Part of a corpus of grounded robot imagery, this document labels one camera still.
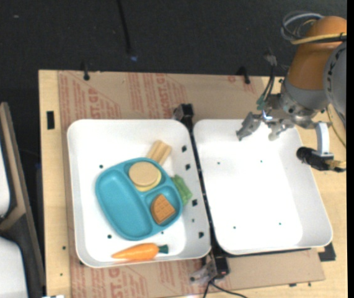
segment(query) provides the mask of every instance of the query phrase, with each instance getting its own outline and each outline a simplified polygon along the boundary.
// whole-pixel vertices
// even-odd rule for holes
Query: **black hole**
[[[55,128],[55,121],[54,121],[54,112],[46,112],[47,114],[47,129],[54,129]]]

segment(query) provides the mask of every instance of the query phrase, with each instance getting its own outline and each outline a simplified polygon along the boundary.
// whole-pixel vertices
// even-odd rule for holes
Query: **wooden edge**
[[[58,71],[40,70],[38,78],[42,168],[46,169],[42,173],[46,294],[70,298]]]

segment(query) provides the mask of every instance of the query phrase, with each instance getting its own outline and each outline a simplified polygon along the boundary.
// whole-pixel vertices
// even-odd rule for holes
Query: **cardboard sheet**
[[[201,260],[144,263],[129,267],[92,269],[79,262],[74,248],[71,189],[66,130],[78,119],[166,119],[182,103],[193,105],[200,119],[244,118],[256,111],[263,79],[156,73],[90,73],[59,71],[58,91],[63,134],[63,162],[69,230],[72,297],[156,298],[202,294],[204,286],[191,284],[189,275]],[[229,259],[231,273],[220,286],[236,290],[325,279],[316,250]]]

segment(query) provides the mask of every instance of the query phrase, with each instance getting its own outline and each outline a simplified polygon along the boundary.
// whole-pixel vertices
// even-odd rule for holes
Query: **wooden table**
[[[64,169],[60,129],[58,71],[39,71],[40,129],[43,171],[43,206],[45,224],[45,270],[47,295],[71,296],[69,270],[68,226],[64,191]],[[52,112],[55,126],[48,124]],[[316,147],[316,133],[298,129],[307,147]],[[346,149],[334,131],[330,144],[336,160],[346,160]],[[347,177],[345,173],[320,172],[314,177],[329,215],[334,235],[332,244],[337,258],[323,262],[325,281],[298,284],[295,287],[277,286],[241,291],[249,298],[261,297],[347,297]],[[210,297],[229,297],[225,293]]]

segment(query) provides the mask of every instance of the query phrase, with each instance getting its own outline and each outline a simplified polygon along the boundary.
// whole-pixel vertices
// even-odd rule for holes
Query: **blue plate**
[[[128,176],[130,167],[140,161],[152,163],[162,175],[159,184],[146,192],[137,190]],[[162,166],[149,158],[135,158],[106,169],[95,182],[95,194],[107,220],[127,240],[142,240],[161,232],[182,212],[182,200],[175,184]],[[157,224],[152,217],[151,204],[160,194],[174,207],[175,214]]]

